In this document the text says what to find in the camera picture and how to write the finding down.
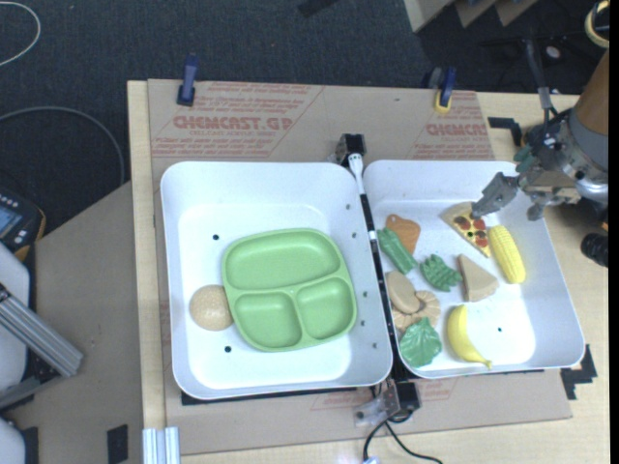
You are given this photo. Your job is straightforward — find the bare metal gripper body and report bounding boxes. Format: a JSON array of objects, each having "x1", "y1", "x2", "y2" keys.
[{"x1": 516, "y1": 154, "x2": 610, "y2": 208}]

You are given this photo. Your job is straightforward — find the yellow corn cob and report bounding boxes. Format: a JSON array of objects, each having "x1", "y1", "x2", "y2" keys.
[{"x1": 486, "y1": 224, "x2": 528, "y2": 286}]

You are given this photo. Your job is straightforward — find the white plastic tray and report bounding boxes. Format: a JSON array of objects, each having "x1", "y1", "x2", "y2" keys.
[
  {"x1": 159, "y1": 159, "x2": 395, "y2": 401},
  {"x1": 361, "y1": 158, "x2": 587, "y2": 381}
]

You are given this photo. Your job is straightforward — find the brown cardboard board red print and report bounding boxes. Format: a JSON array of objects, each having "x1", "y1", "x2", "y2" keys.
[{"x1": 146, "y1": 78, "x2": 575, "y2": 456}]

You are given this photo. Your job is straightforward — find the black cylinder on white bracket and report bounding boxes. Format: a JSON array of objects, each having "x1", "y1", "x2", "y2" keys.
[{"x1": 580, "y1": 231, "x2": 610, "y2": 269}]

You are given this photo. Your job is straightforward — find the green divided plate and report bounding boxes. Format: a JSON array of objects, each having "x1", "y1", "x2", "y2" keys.
[{"x1": 221, "y1": 227, "x2": 360, "y2": 354}]

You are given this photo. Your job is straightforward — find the yellow banana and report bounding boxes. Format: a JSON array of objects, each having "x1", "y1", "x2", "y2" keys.
[{"x1": 445, "y1": 303, "x2": 494, "y2": 371}]

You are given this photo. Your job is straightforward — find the black block with thin wires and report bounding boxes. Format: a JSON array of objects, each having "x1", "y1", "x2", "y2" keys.
[
  {"x1": 337, "y1": 132, "x2": 368, "y2": 164},
  {"x1": 380, "y1": 379, "x2": 423, "y2": 423}
]

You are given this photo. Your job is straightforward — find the thin black and white rod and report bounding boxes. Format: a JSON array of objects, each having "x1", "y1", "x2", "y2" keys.
[{"x1": 347, "y1": 154, "x2": 400, "y2": 382}]

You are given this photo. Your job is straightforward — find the orange flat toy piece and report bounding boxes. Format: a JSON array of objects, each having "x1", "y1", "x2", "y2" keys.
[{"x1": 384, "y1": 213, "x2": 423, "y2": 256}]

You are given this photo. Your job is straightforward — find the tan wedge bread slice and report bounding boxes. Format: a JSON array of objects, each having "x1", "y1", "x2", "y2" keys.
[{"x1": 456, "y1": 253, "x2": 501, "y2": 305}]

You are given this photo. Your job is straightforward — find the green toy asparagus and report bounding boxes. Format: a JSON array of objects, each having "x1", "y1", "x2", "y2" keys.
[{"x1": 376, "y1": 226, "x2": 420, "y2": 276}]

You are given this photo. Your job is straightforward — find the tan oval bread slice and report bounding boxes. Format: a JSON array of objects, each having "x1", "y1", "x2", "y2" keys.
[{"x1": 384, "y1": 270, "x2": 420, "y2": 315}]

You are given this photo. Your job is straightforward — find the green lettuce leaf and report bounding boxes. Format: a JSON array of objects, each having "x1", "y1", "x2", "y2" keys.
[{"x1": 398, "y1": 316, "x2": 444, "y2": 369}]

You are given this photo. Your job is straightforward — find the tan ribbed croissant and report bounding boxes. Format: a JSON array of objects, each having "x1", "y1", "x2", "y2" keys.
[{"x1": 390, "y1": 289, "x2": 442, "y2": 335}]

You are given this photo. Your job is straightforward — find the pizza slice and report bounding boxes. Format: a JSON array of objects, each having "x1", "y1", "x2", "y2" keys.
[{"x1": 438, "y1": 201, "x2": 494, "y2": 260}]

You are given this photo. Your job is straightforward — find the tan round bread bun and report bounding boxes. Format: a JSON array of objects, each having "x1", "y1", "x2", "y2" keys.
[{"x1": 188, "y1": 283, "x2": 237, "y2": 333}]

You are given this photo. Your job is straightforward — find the green toy pea pods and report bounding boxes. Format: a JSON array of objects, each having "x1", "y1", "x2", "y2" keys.
[{"x1": 418, "y1": 253, "x2": 464, "y2": 294}]

